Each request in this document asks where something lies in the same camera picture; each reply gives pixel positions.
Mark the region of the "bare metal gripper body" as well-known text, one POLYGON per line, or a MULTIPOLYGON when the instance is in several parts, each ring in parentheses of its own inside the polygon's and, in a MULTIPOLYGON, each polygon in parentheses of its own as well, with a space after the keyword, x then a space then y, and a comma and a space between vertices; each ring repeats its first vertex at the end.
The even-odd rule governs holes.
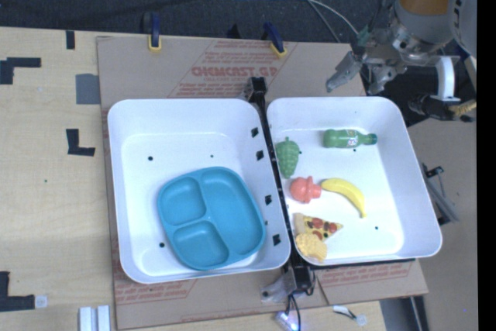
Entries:
POLYGON ((429 44, 420 40, 398 22, 386 28, 365 26, 360 31, 362 59, 377 73, 402 74, 410 66, 425 66, 429 61, 429 44))

